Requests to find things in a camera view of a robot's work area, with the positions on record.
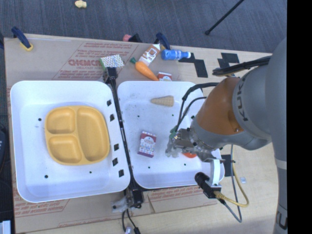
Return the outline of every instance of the yellow cable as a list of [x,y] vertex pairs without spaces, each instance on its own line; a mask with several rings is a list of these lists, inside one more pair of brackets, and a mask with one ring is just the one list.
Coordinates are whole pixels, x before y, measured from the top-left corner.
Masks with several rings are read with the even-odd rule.
[[231,202],[231,203],[233,203],[233,204],[235,204],[237,206],[247,207],[249,205],[249,200],[248,200],[248,198],[247,198],[247,196],[246,196],[246,194],[245,194],[245,192],[244,192],[244,190],[243,190],[243,188],[242,188],[242,186],[241,186],[241,184],[240,184],[240,182],[238,180],[238,176],[236,174],[236,169],[235,169],[234,163],[232,163],[232,168],[233,168],[233,173],[234,173],[235,179],[237,181],[237,184],[238,184],[242,194],[244,195],[244,197],[246,199],[246,204],[240,204],[240,203],[238,203],[238,202],[236,202],[236,201],[234,201],[234,200],[232,200],[230,198],[227,198],[225,195],[223,195],[221,192],[218,192],[218,191],[214,191],[214,195],[215,195],[216,198],[220,198],[220,199],[229,201],[229,202]]

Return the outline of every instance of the blue bottle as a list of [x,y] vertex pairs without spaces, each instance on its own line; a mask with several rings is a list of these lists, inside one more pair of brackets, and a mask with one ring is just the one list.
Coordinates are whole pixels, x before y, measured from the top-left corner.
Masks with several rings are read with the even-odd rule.
[[191,52],[183,52],[176,49],[164,49],[161,51],[161,58],[163,60],[180,60],[182,58],[190,58]]

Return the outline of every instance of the toy carrot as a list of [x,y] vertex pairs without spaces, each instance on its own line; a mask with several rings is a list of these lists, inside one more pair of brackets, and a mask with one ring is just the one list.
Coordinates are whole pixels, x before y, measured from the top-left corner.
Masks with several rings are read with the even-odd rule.
[[135,63],[136,70],[151,80],[159,80],[157,76],[150,70],[150,68],[142,61],[135,61],[131,59],[132,63]]

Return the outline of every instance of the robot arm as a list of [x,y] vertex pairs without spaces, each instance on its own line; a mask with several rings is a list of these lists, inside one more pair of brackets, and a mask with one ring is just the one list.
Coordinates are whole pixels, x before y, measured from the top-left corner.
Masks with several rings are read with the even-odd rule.
[[267,65],[221,81],[191,126],[173,131],[166,150],[167,156],[191,153],[216,164],[213,151],[227,144],[255,150],[272,142],[279,180],[274,233],[287,233],[286,52],[284,39]]

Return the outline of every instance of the gray floor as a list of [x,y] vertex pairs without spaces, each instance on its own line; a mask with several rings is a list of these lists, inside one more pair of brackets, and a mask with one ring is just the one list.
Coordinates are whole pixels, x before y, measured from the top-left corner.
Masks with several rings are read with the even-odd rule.
[[[16,26],[25,33],[122,40],[138,33],[151,43],[156,33],[171,45],[271,53],[287,35],[287,0],[244,0],[209,36],[212,27],[240,0],[0,0],[0,32],[13,37]],[[7,126],[4,51],[0,49],[0,123]],[[9,182],[10,162],[0,179]],[[10,194],[0,186],[0,198]],[[8,210],[1,203],[0,212]],[[12,212],[0,215],[10,218]]]

